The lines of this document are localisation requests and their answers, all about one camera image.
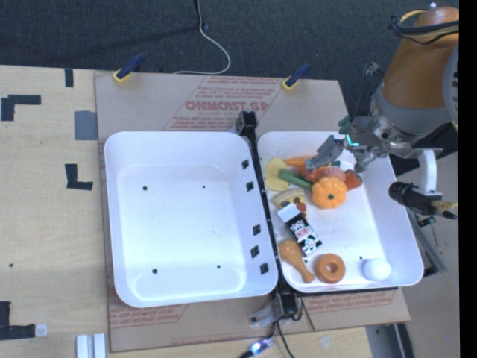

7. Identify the orange doughnut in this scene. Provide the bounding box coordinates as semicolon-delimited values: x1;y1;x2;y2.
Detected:
314;252;347;285

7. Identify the white milk carton cow print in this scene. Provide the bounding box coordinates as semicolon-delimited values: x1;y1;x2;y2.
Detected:
276;203;323;258

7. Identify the yellow pizza slice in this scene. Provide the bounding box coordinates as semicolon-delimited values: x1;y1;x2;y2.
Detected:
271;188;308;213

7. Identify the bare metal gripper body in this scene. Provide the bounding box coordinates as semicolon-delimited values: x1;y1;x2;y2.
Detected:
342;116;415;156

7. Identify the white rectangular block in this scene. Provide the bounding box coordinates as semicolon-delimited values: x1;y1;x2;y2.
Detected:
75;334;92;358
92;333;107;358

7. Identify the brown cardboard board red print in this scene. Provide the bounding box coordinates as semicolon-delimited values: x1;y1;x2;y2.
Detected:
94;72;411;353

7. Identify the black block with thin wires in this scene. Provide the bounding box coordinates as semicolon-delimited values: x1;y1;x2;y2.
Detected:
273;290;303;319
236;110;259;138

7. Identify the orange carrot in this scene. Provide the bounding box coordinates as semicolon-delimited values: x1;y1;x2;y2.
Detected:
284;155;314;168

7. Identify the red toy tomato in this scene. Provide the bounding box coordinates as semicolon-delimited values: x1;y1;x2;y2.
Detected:
343;169;364;191

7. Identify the white egg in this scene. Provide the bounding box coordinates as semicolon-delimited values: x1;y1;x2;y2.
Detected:
362;257;393;282

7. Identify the yellow toy fruit slice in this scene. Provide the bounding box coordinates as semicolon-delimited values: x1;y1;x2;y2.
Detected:
264;157;290;192

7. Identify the green toy vegetable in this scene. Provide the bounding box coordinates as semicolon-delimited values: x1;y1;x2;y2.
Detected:
279;169;313;191

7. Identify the white plastic tray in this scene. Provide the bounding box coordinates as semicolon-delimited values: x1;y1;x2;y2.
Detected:
103;130;280;309
256;130;426;295

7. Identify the orange red toy vegetable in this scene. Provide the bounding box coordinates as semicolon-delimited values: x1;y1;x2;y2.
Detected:
299;163;322;184

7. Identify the brown chicken drumstick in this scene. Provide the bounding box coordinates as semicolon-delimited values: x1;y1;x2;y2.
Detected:
278;239;316;284

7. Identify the black cylinder on white bracket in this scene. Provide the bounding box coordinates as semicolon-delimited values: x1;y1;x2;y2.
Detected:
388;149;445;216

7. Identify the thin black rod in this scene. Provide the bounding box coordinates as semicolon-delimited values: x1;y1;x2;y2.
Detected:
246;125;288;305

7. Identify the orange pumpkin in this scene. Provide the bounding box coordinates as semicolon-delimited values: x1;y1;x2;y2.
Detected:
311;176;349;210

